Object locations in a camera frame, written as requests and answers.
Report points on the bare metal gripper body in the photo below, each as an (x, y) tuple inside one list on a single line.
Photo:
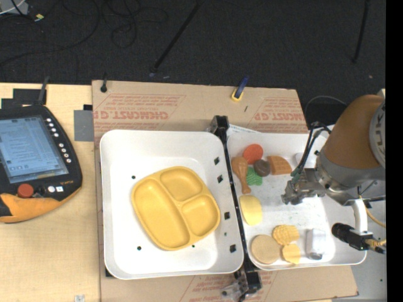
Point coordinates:
[(311, 184)]

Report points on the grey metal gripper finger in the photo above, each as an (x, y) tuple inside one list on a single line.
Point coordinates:
[(287, 199), (291, 187)]

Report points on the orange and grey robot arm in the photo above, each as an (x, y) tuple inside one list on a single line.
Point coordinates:
[(352, 137)]

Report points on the white plastic tray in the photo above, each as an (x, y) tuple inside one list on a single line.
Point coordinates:
[(283, 209), (126, 156)]

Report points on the orange toy waffle wedge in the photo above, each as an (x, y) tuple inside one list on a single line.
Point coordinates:
[(279, 165)]

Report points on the dark brown round toy food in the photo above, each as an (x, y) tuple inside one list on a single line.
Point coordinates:
[(262, 168)]

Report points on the yellow ridged toy corn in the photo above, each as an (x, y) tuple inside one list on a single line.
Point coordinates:
[(285, 234)]

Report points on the green toy lettuce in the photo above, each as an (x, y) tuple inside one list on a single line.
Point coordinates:
[(253, 178)]

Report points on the orange round toy tomato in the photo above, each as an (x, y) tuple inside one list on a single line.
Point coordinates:
[(252, 153)]

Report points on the thin black rod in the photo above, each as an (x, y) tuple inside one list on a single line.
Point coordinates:
[(234, 197)]

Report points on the tan round biscuit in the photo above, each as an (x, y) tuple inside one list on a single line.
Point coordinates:
[(265, 249)]

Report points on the brown toy chicken drumstick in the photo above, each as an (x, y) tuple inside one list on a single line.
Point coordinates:
[(240, 167)]

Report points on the yellow toy crisp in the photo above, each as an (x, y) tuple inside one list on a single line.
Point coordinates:
[(291, 254)]

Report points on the white paper label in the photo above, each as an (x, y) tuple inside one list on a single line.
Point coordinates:
[(244, 129)]

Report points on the yellow divided plate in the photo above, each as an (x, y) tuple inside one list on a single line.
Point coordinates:
[(170, 212)]

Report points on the brown cardboard board, red print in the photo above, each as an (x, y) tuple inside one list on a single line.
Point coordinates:
[(189, 105)]

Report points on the black cylinder on white bracket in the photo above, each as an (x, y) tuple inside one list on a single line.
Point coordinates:
[(348, 233)]

